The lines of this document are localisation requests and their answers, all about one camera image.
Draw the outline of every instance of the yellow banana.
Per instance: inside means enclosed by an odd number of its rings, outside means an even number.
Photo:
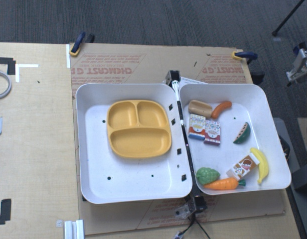
[[[269,164],[264,153],[256,148],[251,148],[250,151],[259,160],[259,179],[258,183],[261,184],[262,180],[269,174]]]

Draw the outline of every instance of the white tray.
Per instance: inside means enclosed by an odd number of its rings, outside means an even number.
[[[130,99],[155,101],[164,107],[171,129],[170,150],[159,157],[128,159],[116,155],[107,138],[106,115],[111,104]],[[188,104],[192,99],[213,107],[230,100],[232,108],[221,113],[221,144],[213,146],[188,138],[194,170],[216,169],[220,178],[249,153],[251,147],[262,150],[270,173],[258,185],[258,169],[246,177],[246,187],[236,190],[207,190],[209,195],[283,189],[291,183],[291,173],[284,157],[271,111],[263,90],[253,84],[188,84],[180,89],[185,125],[188,129]],[[81,190],[94,204],[181,198],[192,188],[192,178],[182,135],[175,93],[164,84],[86,84],[76,93]],[[251,135],[243,144],[233,140],[245,122]]]

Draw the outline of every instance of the black pole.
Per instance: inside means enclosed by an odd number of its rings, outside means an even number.
[[[282,21],[282,23],[272,32],[273,36],[277,36],[281,27],[288,21],[288,19],[292,16],[292,14],[300,7],[300,5],[304,2],[304,0],[300,0],[299,3],[293,8],[293,10],[289,13],[289,15]]]

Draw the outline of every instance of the yellow divided plate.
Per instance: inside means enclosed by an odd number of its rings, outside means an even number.
[[[163,107],[148,100],[125,100],[107,112],[107,134],[112,150],[121,157],[149,158],[165,154],[171,131]]]

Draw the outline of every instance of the small box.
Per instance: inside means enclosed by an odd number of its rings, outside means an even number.
[[[205,116],[190,114],[189,137],[204,140]]]
[[[258,164],[259,160],[250,153],[239,163],[235,164],[229,171],[227,171],[227,175],[229,177],[236,178],[237,180],[241,180],[246,174],[248,174],[251,170],[253,170]]]
[[[205,121],[204,143],[220,145],[220,123],[213,120]]]

